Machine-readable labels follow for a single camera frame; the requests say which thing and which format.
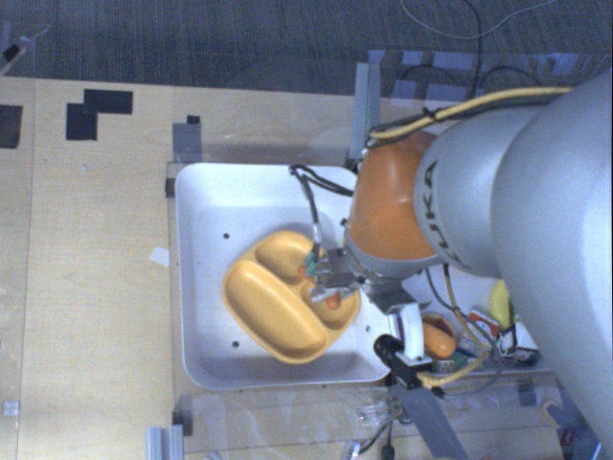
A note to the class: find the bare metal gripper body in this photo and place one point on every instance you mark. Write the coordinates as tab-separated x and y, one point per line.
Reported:
337	273

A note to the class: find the orange carrot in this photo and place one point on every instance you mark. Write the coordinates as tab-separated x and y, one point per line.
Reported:
333	302

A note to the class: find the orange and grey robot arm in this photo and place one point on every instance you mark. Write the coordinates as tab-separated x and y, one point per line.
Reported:
527	209

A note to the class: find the yellow divided plate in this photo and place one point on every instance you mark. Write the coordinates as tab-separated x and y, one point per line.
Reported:
268	305

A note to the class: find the orange toy bread roll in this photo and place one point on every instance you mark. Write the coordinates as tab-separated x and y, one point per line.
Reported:
438	340

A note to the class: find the green and blue packet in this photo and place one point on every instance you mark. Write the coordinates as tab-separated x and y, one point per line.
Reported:
455	363

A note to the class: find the red and white carton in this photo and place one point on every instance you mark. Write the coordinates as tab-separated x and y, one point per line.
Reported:
483	321

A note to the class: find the yellow banana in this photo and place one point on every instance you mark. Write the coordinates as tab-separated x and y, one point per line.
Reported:
500	302

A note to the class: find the white packet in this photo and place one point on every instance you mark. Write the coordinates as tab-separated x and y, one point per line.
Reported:
524	340

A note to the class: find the black cylinder on white bracket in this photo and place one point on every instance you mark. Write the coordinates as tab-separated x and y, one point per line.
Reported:
411	333

